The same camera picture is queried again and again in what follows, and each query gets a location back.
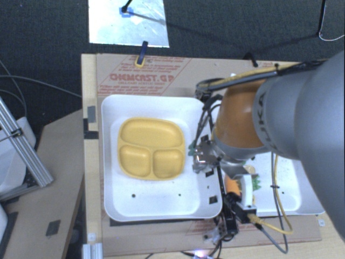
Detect green broccoli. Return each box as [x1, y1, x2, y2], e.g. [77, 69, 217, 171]
[252, 174, 263, 191]

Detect brown cardboard board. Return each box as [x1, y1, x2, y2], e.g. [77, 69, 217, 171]
[95, 53, 323, 256]

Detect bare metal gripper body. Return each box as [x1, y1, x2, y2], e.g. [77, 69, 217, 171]
[192, 141, 245, 176]

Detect black block with wires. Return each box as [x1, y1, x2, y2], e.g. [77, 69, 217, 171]
[223, 193, 240, 236]

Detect thin black rod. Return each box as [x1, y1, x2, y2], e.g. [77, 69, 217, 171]
[215, 165, 227, 199]

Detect white plastic tray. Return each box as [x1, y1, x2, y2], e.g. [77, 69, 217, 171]
[101, 94, 223, 222]
[219, 151, 326, 217]

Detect orange carrot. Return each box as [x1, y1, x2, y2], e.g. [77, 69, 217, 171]
[225, 174, 241, 197]

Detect yellow divided plate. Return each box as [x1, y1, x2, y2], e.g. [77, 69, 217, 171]
[117, 117, 187, 181]

